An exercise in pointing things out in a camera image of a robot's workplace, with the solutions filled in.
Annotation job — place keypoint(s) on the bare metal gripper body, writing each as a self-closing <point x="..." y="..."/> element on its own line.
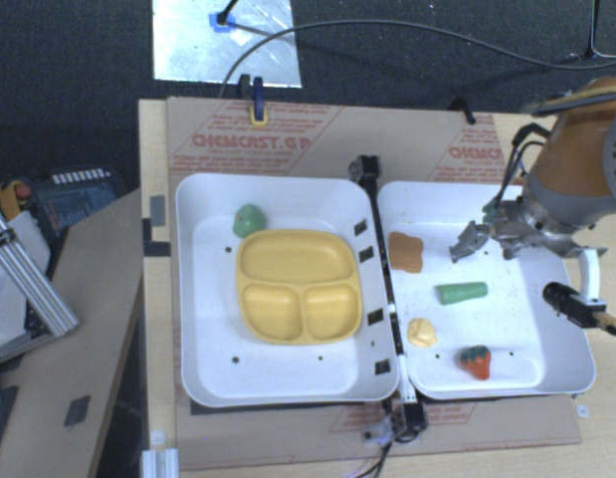
<point x="524" y="224"/>

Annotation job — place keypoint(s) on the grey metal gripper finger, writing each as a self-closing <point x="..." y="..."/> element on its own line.
<point x="513" y="251"/>
<point x="468" y="243"/>

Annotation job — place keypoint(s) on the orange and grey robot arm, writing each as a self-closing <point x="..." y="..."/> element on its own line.
<point x="573" y="147"/>

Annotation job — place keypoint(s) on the green toy cone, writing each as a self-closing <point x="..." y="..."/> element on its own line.
<point x="459" y="294"/>

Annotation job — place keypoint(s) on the brown toy bread slice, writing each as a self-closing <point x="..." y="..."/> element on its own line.
<point x="406" y="253"/>

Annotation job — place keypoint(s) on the white plastic tray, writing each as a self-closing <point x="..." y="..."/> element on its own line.
<point x="213" y="366"/>
<point x="526" y="326"/>

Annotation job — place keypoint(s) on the thin black and white rod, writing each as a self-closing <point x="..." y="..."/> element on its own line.
<point x="387" y="277"/>

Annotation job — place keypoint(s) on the pale yellow toy lump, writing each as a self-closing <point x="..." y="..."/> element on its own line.
<point x="421" y="334"/>

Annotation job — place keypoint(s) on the red toy strawberry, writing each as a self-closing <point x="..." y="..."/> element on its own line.
<point x="476" y="364"/>

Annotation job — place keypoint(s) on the yellow divided plate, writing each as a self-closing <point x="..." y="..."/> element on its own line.
<point x="297" y="262"/>

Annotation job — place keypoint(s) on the brown cardboard board red print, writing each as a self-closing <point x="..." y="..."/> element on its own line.
<point x="307" y="137"/>

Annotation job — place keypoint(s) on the green toy pear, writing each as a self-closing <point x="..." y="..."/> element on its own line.
<point x="248" y="221"/>

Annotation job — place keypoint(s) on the black cylinder on white bracket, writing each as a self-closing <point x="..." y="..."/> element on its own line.
<point x="568" y="303"/>

